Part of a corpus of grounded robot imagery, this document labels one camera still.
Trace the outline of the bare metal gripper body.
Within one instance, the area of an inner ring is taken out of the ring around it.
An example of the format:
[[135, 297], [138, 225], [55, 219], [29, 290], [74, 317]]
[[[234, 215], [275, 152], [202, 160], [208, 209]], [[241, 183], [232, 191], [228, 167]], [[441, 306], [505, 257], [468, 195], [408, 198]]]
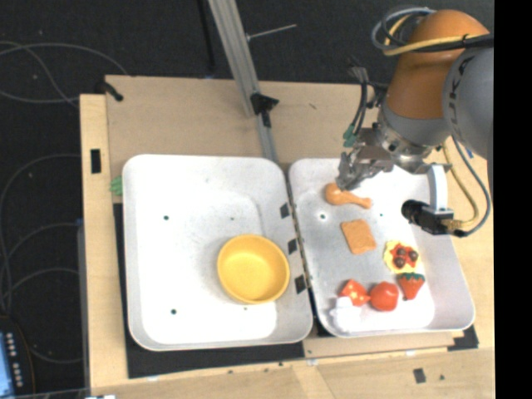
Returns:
[[376, 175], [395, 166], [411, 174], [424, 172], [424, 159], [432, 152], [430, 145], [417, 145], [403, 138], [391, 127], [377, 124], [362, 128], [352, 148], [352, 172]]

